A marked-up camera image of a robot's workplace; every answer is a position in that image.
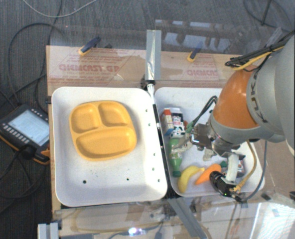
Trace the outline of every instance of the yellow plate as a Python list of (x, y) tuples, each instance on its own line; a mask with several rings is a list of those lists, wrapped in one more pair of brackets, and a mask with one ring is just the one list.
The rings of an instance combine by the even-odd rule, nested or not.
[(129, 154), (137, 135), (127, 109), (115, 101), (78, 105), (69, 116), (73, 144), (79, 155), (98, 161)]

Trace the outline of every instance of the orange carrot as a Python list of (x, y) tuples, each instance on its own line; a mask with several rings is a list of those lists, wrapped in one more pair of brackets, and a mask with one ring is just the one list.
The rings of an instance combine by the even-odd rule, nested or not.
[(219, 164), (212, 164), (208, 168), (205, 169), (204, 172), (199, 176), (199, 178), (195, 181), (195, 185), (201, 184), (205, 181), (209, 181), (209, 175), (213, 171), (222, 171), (222, 167)]

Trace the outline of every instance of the toy fruit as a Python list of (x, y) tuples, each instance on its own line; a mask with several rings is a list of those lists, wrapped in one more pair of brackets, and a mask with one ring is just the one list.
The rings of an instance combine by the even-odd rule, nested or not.
[(209, 175), (211, 172), (222, 171), (222, 167), (219, 164), (212, 164), (199, 176), (199, 178), (195, 181), (195, 185), (201, 184), (203, 182), (209, 181)]
[(181, 193), (185, 193), (187, 185), (188, 185), (188, 181), (191, 178), (191, 176), (193, 176), (197, 172), (203, 172), (204, 170), (205, 170), (204, 167), (198, 167), (195, 165), (191, 165), (185, 168), (177, 181), (179, 191)]

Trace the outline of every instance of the toy banana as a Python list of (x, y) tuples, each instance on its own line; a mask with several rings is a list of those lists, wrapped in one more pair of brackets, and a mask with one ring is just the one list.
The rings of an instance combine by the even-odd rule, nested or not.
[(180, 178), (177, 181), (178, 184), (178, 189), (181, 193), (185, 193), (188, 181), (197, 172), (204, 172), (205, 168), (204, 167), (198, 167), (195, 165), (191, 165), (187, 168), (185, 168), (180, 176)]

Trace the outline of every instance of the yellow cable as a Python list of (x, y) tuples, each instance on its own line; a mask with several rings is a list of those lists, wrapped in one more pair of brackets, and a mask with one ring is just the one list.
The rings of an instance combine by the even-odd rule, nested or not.
[(249, 141), (246, 141), (251, 152), (252, 152), (252, 155), (253, 155), (253, 158), (254, 158), (254, 165), (253, 165), (253, 168), (252, 170), (245, 176), (245, 178), (239, 183), (237, 184), (232, 191), (234, 192), (237, 192), (237, 191), (241, 191), (241, 188), (244, 186), (245, 182), (249, 179), (249, 177), (252, 176), (252, 174), (254, 173), (255, 169), (256, 169), (256, 165), (257, 165), (257, 158), (256, 158), (256, 155), (254, 153), (254, 150), (251, 146), (251, 144), (249, 143)]
[(260, 60), (261, 58), (266, 57), (266, 56), (272, 54), (274, 51), (278, 51), (278, 50), (280, 50), (280, 49), (282, 49), (282, 48), (283, 48), (283, 46), (282, 46), (282, 47), (279, 47), (279, 48), (277, 48), (277, 49), (275, 49), (275, 50), (273, 50), (273, 51), (266, 52), (266, 53), (264, 53), (264, 54), (262, 54), (262, 55), (260, 55), (260, 56), (258, 56), (258, 57), (253, 58), (252, 60), (248, 61), (246, 64), (241, 65), (240, 67), (235, 67), (235, 68), (233, 68), (233, 69), (234, 69), (235, 71), (242, 70), (242, 69), (244, 69), (244, 68), (250, 66), (251, 64), (253, 64), (253, 63), (256, 62), (257, 60)]

